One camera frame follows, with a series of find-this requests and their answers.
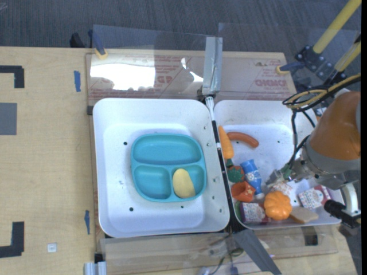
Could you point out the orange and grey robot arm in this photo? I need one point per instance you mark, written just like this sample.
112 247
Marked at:
335 127

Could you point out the red and green toy vegetable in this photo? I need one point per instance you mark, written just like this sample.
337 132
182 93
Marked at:
235 174

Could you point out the dull grey metal gripper finger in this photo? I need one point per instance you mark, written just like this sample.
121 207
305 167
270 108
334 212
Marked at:
273 178

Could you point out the white plastic tray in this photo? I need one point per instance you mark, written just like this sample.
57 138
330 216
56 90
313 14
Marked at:
272 119
114 165

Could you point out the blue divided plate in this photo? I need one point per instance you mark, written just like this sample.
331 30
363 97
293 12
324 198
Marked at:
160 153

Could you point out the blue bottle with white cap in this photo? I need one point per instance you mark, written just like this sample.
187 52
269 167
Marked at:
252 175

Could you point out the orange cup with star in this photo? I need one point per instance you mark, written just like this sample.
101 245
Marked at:
242 192

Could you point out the orange pumpkin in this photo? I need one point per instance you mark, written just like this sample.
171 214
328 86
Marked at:
277 205

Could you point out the white and maroon patterned carton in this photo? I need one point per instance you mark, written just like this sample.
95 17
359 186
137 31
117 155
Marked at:
253 212
283 188
314 197

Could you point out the black cylinder on white bracket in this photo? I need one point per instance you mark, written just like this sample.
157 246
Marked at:
339 209

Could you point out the yellow potato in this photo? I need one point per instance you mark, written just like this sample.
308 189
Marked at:
183 183

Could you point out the brown cardboard board, red print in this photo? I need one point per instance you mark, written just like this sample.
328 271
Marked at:
243 76

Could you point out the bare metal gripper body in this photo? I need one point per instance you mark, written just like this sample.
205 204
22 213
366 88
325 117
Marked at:
308 172

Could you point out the orange carrot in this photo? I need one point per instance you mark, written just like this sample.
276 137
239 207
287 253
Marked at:
226 145

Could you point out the orange-red sausage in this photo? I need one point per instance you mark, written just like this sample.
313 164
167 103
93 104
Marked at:
243 137

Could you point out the green curved toy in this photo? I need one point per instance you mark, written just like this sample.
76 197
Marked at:
237 209

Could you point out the brown bread slice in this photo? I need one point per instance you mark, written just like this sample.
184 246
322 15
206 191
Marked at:
304 215

